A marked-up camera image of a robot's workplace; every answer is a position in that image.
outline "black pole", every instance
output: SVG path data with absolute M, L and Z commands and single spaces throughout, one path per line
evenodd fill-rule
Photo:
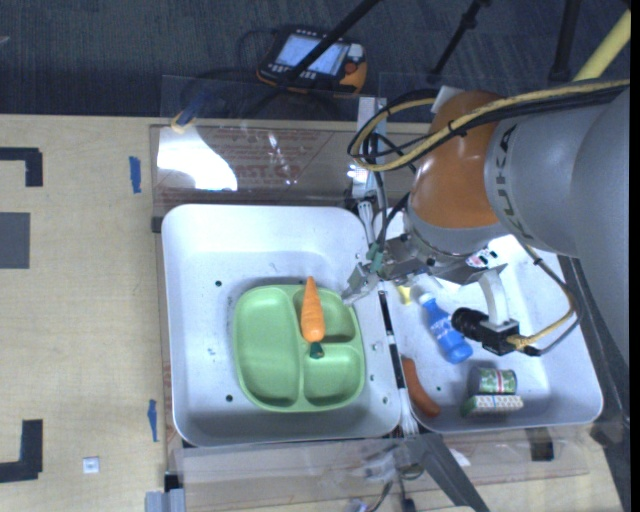
M 483 6 L 488 7 L 489 5 L 491 5 L 491 0 L 473 0 L 471 5 L 469 6 L 469 9 L 467 9 L 467 12 L 465 12 L 462 15 L 462 19 L 460 20 L 460 25 L 458 25 L 458 29 L 456 30 L 456 33 L 453 34 L 451 41 L 449 41 L 449 44 L 445 48 L 444 53 L 442 54 L 442 57 L 440 57 L 440 60 L 438 61 L 436 66 L 430 71 L 431 74 L 433 75 L 440 74 L 440 72 L 442 71 L 442 68 L 444 68 L 445 64 L 449 60 L 449 57 L 451 57 L 451 54 L 458 46 L 458 43 L 462 39 L 462 36 L 464 35 L 464 33 L 467 30 L 473 30 L 478 25 L 476 16 L 478 15 L 478 11 L 480 11 L 480 8 Z
M 304 57 L 295 67 L 285 73 L 280 85 L 286 85 L 287 83 L 293 83 L 300 76 L 300 74 L 313 64 L 320 55 L 322 55 L 327 48 L 340 39 L 353 25 L 355 25 L 360 18 L 367 14 L 376 4 L 382 0 L 363 0 L 353 11 L 324 37 L 318 45 L 311 50 L 306 57 Z
M 564 13 L 562 14 L 562 25 L 558 36 L 556 47 L 556 60 L 549 72 L 550 82 L 566 82 L 569 80 L 569 57 L 573 46 L 573 36 L 580 14 L 581 0 L 566 0 L 564 3 Z

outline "white square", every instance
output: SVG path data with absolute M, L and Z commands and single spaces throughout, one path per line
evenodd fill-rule
M 100 473 L 100 457 L 85 457 L 82 459 L 82 471 L 88 473 Z

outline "black square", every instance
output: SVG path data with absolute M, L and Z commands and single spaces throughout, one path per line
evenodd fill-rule
M 31 214 L 0 212 L 0 268 L 29 268 Z

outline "carrot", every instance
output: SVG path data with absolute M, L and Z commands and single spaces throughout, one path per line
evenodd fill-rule
M 403 357 L 402 369 L 404 371 L 404 379 L 407 384 L 407 390 L 409 391 L 409 398 L 411 398 L 411 401 L 429 418 L 435 418 L 440 414 L 440 406 L 433 401 L 422 387 L 422 384 L 420 384 L 414 360 L 408 357 Z
M 324 338 L 325 323 L 322 304 L 318 294 L 318 287 L 311 276 L 307 278 L 302 298 L 300 329 L 302 330 L 302 337 L 309 343 L 321 341 Z

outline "blue bottle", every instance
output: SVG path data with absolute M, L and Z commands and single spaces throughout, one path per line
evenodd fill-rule
M 464 336 L 451 326 L 451 315 L 444 311 L 432 293 L 423 293 L 418 299 L 420 305 L 427 310 L 429 329 L 444 353 L 445 359 L 458 364 L 473 354 L 473 348 Z

